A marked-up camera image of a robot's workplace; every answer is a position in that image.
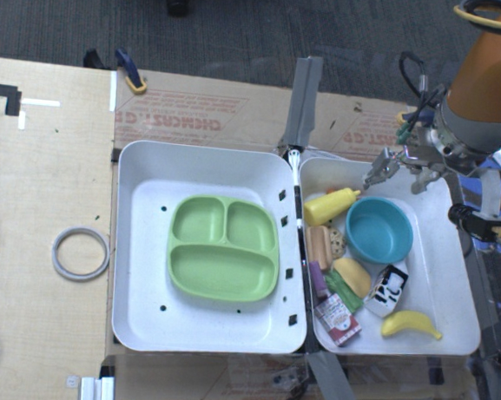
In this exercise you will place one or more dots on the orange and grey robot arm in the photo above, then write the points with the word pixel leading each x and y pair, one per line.
pixel 488 72

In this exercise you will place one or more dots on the brown cardboard board, red print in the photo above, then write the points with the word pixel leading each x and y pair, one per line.
pixel 240 115

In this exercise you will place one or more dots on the black cylinder on white bracket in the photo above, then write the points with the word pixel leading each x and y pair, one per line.
pixel 475 223

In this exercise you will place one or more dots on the red and white carton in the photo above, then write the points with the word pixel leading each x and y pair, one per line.
pixel 338 320

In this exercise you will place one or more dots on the grey tape roll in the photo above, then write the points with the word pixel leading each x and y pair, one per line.
pixel 55 260

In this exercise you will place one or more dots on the yellow mustard bottle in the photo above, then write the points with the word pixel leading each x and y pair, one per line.
pixel 326 206

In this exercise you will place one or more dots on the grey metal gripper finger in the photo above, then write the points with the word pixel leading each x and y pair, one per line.
pixel 427 177
pixel 382 167

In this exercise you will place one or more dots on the white plastic tray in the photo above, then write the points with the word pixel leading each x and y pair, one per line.
pixel 440 276
pixel 150 247

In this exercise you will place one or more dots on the green divided plate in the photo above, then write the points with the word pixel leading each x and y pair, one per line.
pixel 222 270

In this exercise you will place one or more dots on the yellow banana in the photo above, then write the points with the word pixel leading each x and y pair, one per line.
pixel 409 323

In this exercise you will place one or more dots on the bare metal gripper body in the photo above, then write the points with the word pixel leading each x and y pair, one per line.
pixel 437 152

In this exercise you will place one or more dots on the black and white carton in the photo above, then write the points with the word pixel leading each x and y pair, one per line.
pixel 386 289

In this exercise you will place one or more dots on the purple toy packet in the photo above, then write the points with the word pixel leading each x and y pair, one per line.
pixel 317 279

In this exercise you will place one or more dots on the green toy lettuce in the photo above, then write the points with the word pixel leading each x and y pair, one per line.
pixel 342 292

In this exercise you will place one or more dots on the chocolate chip biscuit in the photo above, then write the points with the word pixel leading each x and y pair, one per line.
pixel 338 244

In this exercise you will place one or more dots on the blue bowl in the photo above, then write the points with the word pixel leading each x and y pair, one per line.
pixel 378 234

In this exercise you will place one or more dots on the tan toy bread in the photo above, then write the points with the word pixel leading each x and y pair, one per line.
pixel 318 246

